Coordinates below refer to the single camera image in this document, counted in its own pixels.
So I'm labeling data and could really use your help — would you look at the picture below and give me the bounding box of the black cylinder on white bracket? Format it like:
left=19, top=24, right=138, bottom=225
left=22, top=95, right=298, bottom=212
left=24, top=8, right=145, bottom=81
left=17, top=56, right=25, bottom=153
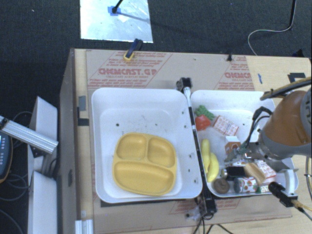
left=268, top=169, right=299, bottom=208

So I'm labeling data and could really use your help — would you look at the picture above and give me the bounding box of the black can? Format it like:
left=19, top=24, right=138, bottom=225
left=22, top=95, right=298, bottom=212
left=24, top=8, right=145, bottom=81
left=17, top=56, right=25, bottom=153
left=221, top=166, right=246, bottom=180

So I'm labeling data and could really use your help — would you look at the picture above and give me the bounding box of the brown hot dog bun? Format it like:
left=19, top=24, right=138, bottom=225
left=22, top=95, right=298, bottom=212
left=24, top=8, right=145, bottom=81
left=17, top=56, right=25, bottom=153
left=244, top=162, right=267, bottom=184

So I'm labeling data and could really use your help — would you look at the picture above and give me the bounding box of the yellow divided plate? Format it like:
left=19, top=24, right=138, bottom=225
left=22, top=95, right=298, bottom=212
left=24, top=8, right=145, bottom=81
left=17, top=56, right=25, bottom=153
left=112, top=132, right=177, bottom=196

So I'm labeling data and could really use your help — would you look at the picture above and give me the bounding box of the orange and white carton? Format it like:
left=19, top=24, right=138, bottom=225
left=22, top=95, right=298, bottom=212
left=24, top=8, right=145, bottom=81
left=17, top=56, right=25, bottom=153
left=224, top=136, right=242, bottom=157

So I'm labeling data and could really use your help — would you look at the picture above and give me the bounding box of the orange and white packet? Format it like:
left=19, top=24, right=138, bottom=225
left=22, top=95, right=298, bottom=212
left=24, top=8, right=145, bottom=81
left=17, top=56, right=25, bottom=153
left=254, top=159, right=277, bottom=180
left=212, top=115, right=240, bottom=137

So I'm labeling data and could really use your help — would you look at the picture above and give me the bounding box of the small green and white packet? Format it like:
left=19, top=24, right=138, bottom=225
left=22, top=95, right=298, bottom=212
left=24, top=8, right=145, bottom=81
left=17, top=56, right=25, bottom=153
left=255, top=185, right=272, bottom=194

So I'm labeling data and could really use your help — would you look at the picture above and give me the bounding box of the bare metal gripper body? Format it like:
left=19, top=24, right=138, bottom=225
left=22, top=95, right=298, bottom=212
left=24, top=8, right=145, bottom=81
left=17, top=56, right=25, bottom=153
left=226, top=142, right=269, bottom=163

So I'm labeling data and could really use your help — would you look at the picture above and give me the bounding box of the white can with red print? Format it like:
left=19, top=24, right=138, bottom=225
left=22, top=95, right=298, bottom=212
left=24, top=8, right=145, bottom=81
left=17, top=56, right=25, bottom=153
left=234, top=176, right=259, bottom=194

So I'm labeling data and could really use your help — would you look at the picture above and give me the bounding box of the brown doughnut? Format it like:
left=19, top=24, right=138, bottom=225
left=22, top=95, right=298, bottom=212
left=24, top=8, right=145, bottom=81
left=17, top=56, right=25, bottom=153
left=213, top=178, right=231, bottom=195

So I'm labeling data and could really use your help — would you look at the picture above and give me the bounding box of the white plastic tray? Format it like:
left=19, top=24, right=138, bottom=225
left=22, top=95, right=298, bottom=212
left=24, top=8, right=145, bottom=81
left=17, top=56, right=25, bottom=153
left=190, top=89, right=299, bottom=199
left=91, top=87, right=204, bottom=204

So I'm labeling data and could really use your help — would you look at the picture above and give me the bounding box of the thin black and white rod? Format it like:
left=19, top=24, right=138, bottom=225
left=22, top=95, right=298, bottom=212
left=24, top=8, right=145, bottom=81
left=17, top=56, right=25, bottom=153
left=184, top=86, right=208, bottom=199

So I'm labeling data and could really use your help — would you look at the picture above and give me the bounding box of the brown cardboard board red print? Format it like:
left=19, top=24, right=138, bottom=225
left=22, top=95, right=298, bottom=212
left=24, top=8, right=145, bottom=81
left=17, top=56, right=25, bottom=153
left=85, top=49, right=293, bottom=225

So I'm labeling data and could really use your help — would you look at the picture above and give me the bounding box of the yellow banana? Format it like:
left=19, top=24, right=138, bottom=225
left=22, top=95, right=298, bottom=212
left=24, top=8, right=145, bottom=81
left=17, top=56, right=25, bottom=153
left=201, top=138, right=212, bottom=174
left=206, top=152, right=220, bottom=183

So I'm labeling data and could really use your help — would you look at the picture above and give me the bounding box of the orange carrot with green leaves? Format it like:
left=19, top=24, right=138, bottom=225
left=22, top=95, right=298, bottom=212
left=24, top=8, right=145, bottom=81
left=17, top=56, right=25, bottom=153
left=194, top=105, right=216, bottom=132

